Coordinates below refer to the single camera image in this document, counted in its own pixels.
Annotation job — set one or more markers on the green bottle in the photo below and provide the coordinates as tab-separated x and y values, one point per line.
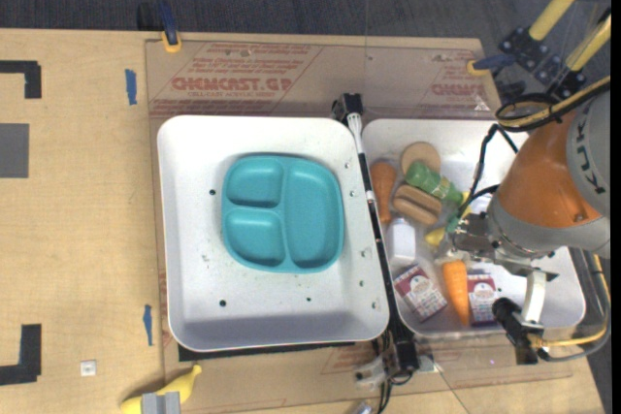
429	179

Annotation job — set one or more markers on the tan round biscuit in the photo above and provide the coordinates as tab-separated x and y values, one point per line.
419	152

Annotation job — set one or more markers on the yellow banana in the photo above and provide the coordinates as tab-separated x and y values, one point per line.
435	236
177	388

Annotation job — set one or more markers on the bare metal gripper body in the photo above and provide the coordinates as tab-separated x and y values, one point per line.
478	237

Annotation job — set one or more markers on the small white bottle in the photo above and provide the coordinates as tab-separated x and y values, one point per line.
402	240

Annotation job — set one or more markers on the white plastic tray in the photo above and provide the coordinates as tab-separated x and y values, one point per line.
563	300
194	232

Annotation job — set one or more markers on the blue divided plate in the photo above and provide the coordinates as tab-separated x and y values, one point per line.
310	213

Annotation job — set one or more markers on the thin black and white rod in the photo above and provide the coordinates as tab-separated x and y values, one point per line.
372	208

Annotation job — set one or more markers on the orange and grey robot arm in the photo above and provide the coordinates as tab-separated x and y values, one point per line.
543	189

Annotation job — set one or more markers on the red and white carton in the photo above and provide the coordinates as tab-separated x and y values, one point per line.
481	298
419	293

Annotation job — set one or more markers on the brown cardboard board red print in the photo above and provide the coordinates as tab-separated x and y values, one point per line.
242	77

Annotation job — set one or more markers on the black cylinder on white bracket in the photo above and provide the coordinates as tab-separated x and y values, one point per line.
514	325

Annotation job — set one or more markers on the sausage in bread bun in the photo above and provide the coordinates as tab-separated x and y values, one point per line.
417	204

